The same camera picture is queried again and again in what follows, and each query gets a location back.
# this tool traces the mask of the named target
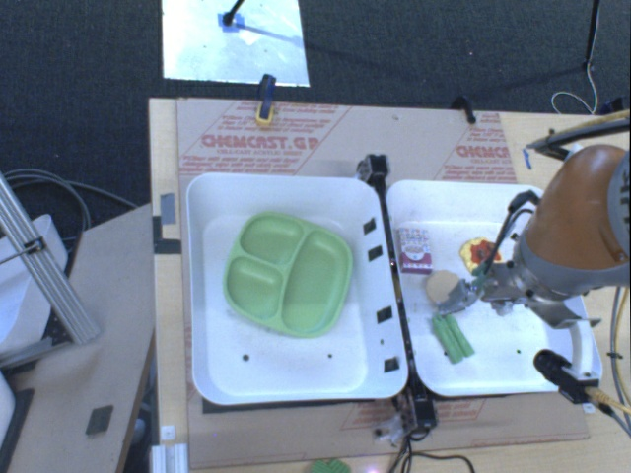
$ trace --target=small box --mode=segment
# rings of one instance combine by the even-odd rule
[[[398,234],[399,258],[401,273],[432,273],[432,252],[427,230],[416,223],[405,223],[396,231]]]

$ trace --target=wooden table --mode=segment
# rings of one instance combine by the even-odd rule
[[[102,333],[10,377],[14,391],[35,391],[10,473],[123,470],[153,359],[151,234],[148,205],[83,234],[70,283]],[[87,435],[109,406],[104,430]]]
[[[550,128],[557,132],[589,119],[583,116],[501,113],[500,120],[506,137],[517,180],[537,187],[546,184],[558,170],[560,163],[539,155],[530,157],[533,170],[527,170],[522,155],[525,144],[548,133]],[[151,156],[153,184],[153,213],[160,216],[161,197],[165,193],[178,191],[178,147],[175,101],[152,100],[150,102]],[[629,137],[619,135],[597,139],[625,149],[629,148]],[[584,141],[590,145],[593,141]],[[162,226],[162,237],[180,239],[179,213],[175,221]],[[156,282],[156,332],[159,379],[160,425],[164,429],[161,444],[173,445],[188,440],[186,413],[185,352],[183,330],[182,261],[179,255],[157,254],[155,257]],[[603,317],[603,325],[595,329],[595,337],[601,354],[608,348],[608,320],[610,317],[613,290],[605,289],[590,293],[586,307],[590,316]],[[629,323],[628,306],[623,324]],[[629,328],[623,327],[620,352],[628,353]],[[614,394],[608,358],[603,357],[601,387]],[[630,377],[629,364],[623,363],[623,376]],[[570,405],[559,399],[560,405]],[[543,442],[529,445],[468,448],[451,450],[469,457],[477,471],[626,471],[631,464],[631,447],[628,437],[609,418],[601,413],[587,416],[591,438],[588,440]],[[387,471],[391,455],[354,457],[345,459],[354,472]],[[310,462],[284,462],[279,464],[239,466],[238,468],[215,468],[212,471],[309,471]],[[416,458],[413,471],[455,471],[451,462],[437,462]]]

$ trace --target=wire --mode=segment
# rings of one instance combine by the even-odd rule
[[[586,138],[605,137],[629,131],[629,110],[620,110],[612,114],[599,116],[586,122],[572,126],[558,133],[550,133],[543,138],[530,142],[523,149],[525,157],[527,150],[534,149],[539,154],[565,161],[570,151],[562,146]]]
[[[5,173],[5,177],[13,189],[41,183],[49,183],[65,189],[77,201],[81,210],[81,230],[85,231],[92,227],[88,205],[76,189],[60,176],[40,169],[15,169]]]
[[[557,97],[560,97],[560,96],[571,97],[574,100],[579,101],[583,105],[583,107],[586,109],[586,111],[589,112],[591,115],[596,114],[596,110],[598,108],[598,91],[596,89],[596,84],[594,83],[594,79],[592,78],[592,61],[591,60],[586,63],[586,72],[588,74],[588,80],[590,81],[590,86],[592,86],[592,92],[594,93],[594,107],[590,107],[586,101],[584,101],[581,97],[579,97],[578,95],[575,95],[574,93],[569,93],[567,91],[558,91],[554,95],[552,95],[552,98],[550,99],[550,103],[552,103],[552,108],[554,108],[554,111],[557,114],[563,113],[556,106],[556,102],[555,102]]]
[[[502,225],[502,228],[500,228],[500,232],[497,235],[495,244],[493,245],[493,248],[491,249],[489,256],[486,258],[486,260],[483,263],[485,265],[484,271],[483,271],[484,275],[488,274],[489,270],[491,269],[491,266],[493,266],[493,263],[495,262],[495,256],[500,250],[500,245],[504,241],[504,238],[506,238],[509,231],[513,229],[513,226],[515,225],[515,222],[517,221],[518,217],[521,216],[522,214],[532,215],[533,213],[534,212],[531,209],[520,209],[514,214],[509,213],[509,215],[506,217],[504,221],[504,224]]]
[[[610,356],[611,356],[611,374],[613,376],[613,384],[615,385],[615,390],[616,393],[618,395],[618,399],[620,400],[620,403],[624,406],[624,392],[622,391],[622,377],[619,376],[619,369],[618,369],[618,352],[617,352],[617,333],[616,331],[619,331],[619,326],[618,326],[618,319],[621,317],[621,311],[622,311],[622,304],[626,303],[626,295],[627,292],[625,291],[623,300],[621,300],[620,298],[620,293],[621,293],[621,288],[616,288],[615,290],[615,295],[613,297],[613,307],[611,310],[611,326],[610,326],[610,332],[609,332],[609,349],[610,349]],[[631,417],[629,417],[629,414],[627,414],[625,412],[625,416],[624,416],[626,423],[627,423],[627,427],[629,429],[631,429]]]
[[[604,405],[608,405],[616,410],[620,410],[622,413],[627,415],[631,415],[631,408],[623,405],[622,403],[618,403],[615,399],[609,396],[606,392],[598,389],[597,387],[586,387],[585,392],[590,399],[595,401],[596,403],[602,403]]]
[[[624,432],[629,435],[629,438],[631,438],[631,429],[627,428],[627,426],[624,424],[624,421],[620,418],[620,416],[618,414],[616,414],[610,406],[605,405],[603,403],[598,404],[598,410],[600,410],[603,414],[608,415],[609,417],[611,417],[611,419],[613,419],[615,422],[618,423],[618,425],[620,426],[620,428],[622,428],[624,430]]]
[[[412,432],[410,433],[410,441],[414,441],[416,443],[418,443],[419,441],[423,441],[423,439],[425,439],[429,434],[430,434],[430,430],[426,429],[425,433],[423,433],[420,437],[414,436],[416,432]]]
[[[413,451],[412,442],[421,441],[422,439],[425,439],[429,434],[430,432],[427,431],[427,433],[420,439],[412,439],[411,435],[403,439],[401,450],[399,451],[396,459],[394,460],[390,468],[387,470],[388,473],[395,473],[396,468],[398,467],[399,464],[401,465],[399,469],[399,473],[410,473],[412,471],[412,459],[414,457],[425,457],[426,459],[433,459],[433,460],[439,460],[439,461],[461,460],[468,467],[469,473],[475,473],[475,468],[473,467],[473,463],[467,457],[463,455],[434,455],[427,452]]]
[[[571,97],[574,100],[579,101],[583,105],[583,107],[587,110],[587,112],[589,112],[591,115],[596,114],[596,110],[598,109],[598,90],[596,89],[596,83],[594,82],[594,79],[592,78],[592,60],[594,58],[594,48],[596,47],[598,25],[599,25],[599,19],[598,19],[598,14],[596,14],[596,23],[594,25],[594,38],[592,39],[592,49],[590,50],[589,57],[587,58],[585,62],[585,70],[588,74],[588,80],[590,81],[590,86],[592,86],[592,92],[594,93],[594,107],[590,107],[586,101],[584,101],[581,97],[575,95],[574,93],[569,93],[567,91],[560,91],[552,95],[552,98],[550,99],[550,103],[552,103],[552,108],[554,108],[554,111],[557,114],[561,113],[561,111],[558,109],[555,103],[556,98],[559,96]]]
[[[85,189],[86,191],[91,191],[93,193],[99,194],[103,196],[104,198],[108,198],[112,201],[120,203],[121,205],[124,205],[125,207],[129,207],[130,209],[138,208],[138,205],[136,203],[130,202],[129,200],[126,200],[125,198],[123,198],[122,196],[118,196],[117,194],[110,193],[109,191],[105,191],[104,189],[101,189],[100,187],[94,187],[93,185],[84,184],[82,182],[75,182],[74,180],[68,180],[68,183],[74,187],[78,187],[80,189]]]
[[[84,232],[85,230],[88,230],[92,227],[92,215],[90,213],[88,204],[79,194],[77,189],[84,189],[94,194],[98,194],[110,201],[119,203],[130,209],[135,209],[138,207],[138,205],[136,205],[135,203],[130,202],[129,200],[118,196],[117,194],[110,193],[109,191],[105,191],[104,189],[85,184],[83,182],[65,180],[59,175],[55,175],[54,173],[42,169],[14,169],[5,173],[5,177],[7,179],[7,182],[14,190],[38,184],[50,184],[64,189],[68,194],[70,194],[70,196],[72,196],[72,198],[77,202],[77,205],[79,206],[79,210],[81,213],[80,232]],[[66,237],[63,240],[76,240],[76,238],[76,236],[72,236]]]
[[[409,453],[405,459],[403,459],[403,463],[401,464],[401,471],[405,473],[409,473],[412,471],[412,458],[413,457],[425,457],[427,459],[434,459],[438,461],[452,461],[452,460],[460,460],[464,461],[466,466],[469,469],[470,473],[475,473],[475,468],[473,467],[473,463],[464,455],[434,455],[426,452],[411,452]]]
[[[624,294],[622,295],[622,300],[620,301],[618,314],[616,315],[616,319],[615,319],[615,326],[613,327],[614,329],[613,353],[618,352],[618,338],[620,337],[620,328],[622,325],[622,312],[624,311],[624,307],[627,304],[628,300],[629,300],[629,288],[626,288],[624,290]],[[613,357],[613,356],[614,354],[612,354],[612,359],[615,361],[613,365],[613,381],[619,383],[620,392],[622,392],[622,395],[624,396],[623,399],[626,400],[625,402],[627,405],[631,405],[631,394],[629,393],[629,388],[627,387],[624,377],[620,374],[620,364],[619,364],[620,360],[618,357]]]

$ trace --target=black cable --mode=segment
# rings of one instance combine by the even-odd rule
[[[100,189],[99,187],[94,187],[82,182],[76,182],[74,180],[65,180],[59,175],[55,175],[54,173],[42,169],[14,169],[6,172],[5,177],[9,185],[11,185],[12,189],[14,190],[23,187],[47,184],[60,187],[65,190],[70,196],[72,196],[72,198],[77,202],[77,205],[79,206],[79,210],[81,212],[81,228],[76,237],[67,237],[64,239],[64,241],[68,239],[76,240],[80,237],[82,232],[92,227],[92,215],[90,213],[90,209],[87,203],[84,201],[83,197],[77,191],[77,188],[90,191],[94,194],[98,194],[129,209],[135,209],[138,207],[138,205],[136,205],[135,203],[132,203],[129,200],[122,198],[121,196],[110,193],[109,191]],[[72,252],[75,247],[70,247],[68,251]]]
[[[627,428],[622,418],[613,411],[613,408],[611,408],[609,405],[605,405],[604,403],[598,403],[598,410],[600,410],[600,412],[602,412],[604,415],[608,415],[609,417],[611,417],[611,419],[617,422],[618,426],[620,426],[620,428],[622,428],[624,432],[629,435],[629,438],[631,438],[631,429]]]
[[[504,225],[502,226],[502,228],[500,229],[500,232],[497,235],[495,244],[493,245],[493,248],[491,249],[491,253],[484,261],[484,265],[485,265],[484,274],[485,275],[489,272],[489,270],[491,269],[491,266],[493,266],[493,263],[495,261],[495,256],[500,250],[500,245],[504,241],[504,238],[506,238],[506,236],[508,235],[509,231],[513,229],[513,226],[515,225],[515,222],[517,221],[518,217],[521,216],[522,214],[532,215],[533,213],[534,211],[532,211],[531,209],[520,209],[515,214],[513,215],[509,214],[507,216],[504,222]]]
[[[410,452],[405,459],[403,459],[403,463],[401,464],[401,473],[410,473],[412,471],[412,459],[414,457],[425,457],[427,459],[433,459],[437,461],[452,461],[452,460],[460,460],[464,461],[466,466],[469,469],[470,473],[475,473],[475,468],[473,467],[473,463],[464,455],[434,455],[427,452]]]
[[[561,146],[572,144],[577,140],[583,140],[585,138],[605,137],[624,131],[629,131],[628,117],[554,133],[531,142],[526,146],[526,149],[535,149],[542,155],[564,161],[569,151],[563,149]]]
[[[398,465],[401,467],[398,470],[399,473],[410,473],[412,471],[412,459],[414,457],[425,457],[426,459],[434,459],[438,461],[451,461],[451,460],[461,460],[463,461],[469,469],[469,473],[475,473],[475,468],[473,467],[473,463],[464,455],[434,455],[427,452],[415,452],[412,450],[412,442],[413,441],[422,441],[430,434],[430,431],[427,430],[424,436],[421,438],[413,438],[413,434],[408,435],[403,439],[403,444],[401,445],[401,450],[399,451],[396,459],[387,470],[388,473],[395,473]]]

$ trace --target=green divided plate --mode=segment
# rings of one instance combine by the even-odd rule
[[[224,295],[234,310],[259,324],[315,337],[339,317],[352,270],[351,250],[340,236],[264,212],[245,223],[233,245]]]

